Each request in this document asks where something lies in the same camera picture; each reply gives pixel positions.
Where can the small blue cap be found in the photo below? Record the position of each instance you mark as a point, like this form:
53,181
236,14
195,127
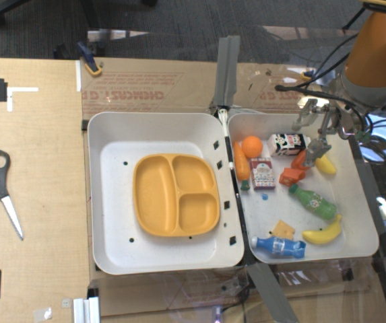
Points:
264,196

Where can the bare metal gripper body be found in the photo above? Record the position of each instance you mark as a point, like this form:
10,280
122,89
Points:
345,119

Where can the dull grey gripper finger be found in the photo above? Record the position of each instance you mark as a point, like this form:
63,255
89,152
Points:
317,150
305,114

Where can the orange carton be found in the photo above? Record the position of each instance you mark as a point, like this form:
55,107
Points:
290,177

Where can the red-orange bottle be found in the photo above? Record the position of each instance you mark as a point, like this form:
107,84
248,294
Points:
298,161

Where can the orange carrot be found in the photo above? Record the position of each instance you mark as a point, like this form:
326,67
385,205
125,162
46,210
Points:
241,167

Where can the blue bottle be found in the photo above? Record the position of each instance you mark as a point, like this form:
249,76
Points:
277,246

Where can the orange ball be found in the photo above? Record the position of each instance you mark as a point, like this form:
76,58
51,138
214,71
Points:
252,146

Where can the red and white packet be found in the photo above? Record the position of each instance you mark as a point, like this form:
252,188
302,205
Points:
262,173

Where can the white plastic tray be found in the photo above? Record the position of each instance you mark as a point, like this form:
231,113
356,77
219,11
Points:
280,210
118,180

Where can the small yellow banana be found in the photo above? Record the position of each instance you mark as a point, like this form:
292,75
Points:
327,167

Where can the orange divided plate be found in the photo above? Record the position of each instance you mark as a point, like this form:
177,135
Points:
155,194

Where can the green bottle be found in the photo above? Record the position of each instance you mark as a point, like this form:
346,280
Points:
314,202

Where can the cow print milk carton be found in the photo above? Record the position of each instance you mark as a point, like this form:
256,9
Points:
285,144

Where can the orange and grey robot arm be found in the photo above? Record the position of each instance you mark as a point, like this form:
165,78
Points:
374,52

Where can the yellow cheese slice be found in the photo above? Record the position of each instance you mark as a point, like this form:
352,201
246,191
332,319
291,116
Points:
283,230

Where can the brown cardboard board, red print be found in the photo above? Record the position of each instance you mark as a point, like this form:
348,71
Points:
145,89

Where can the large yellow banana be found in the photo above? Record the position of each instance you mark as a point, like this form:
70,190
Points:
324,235

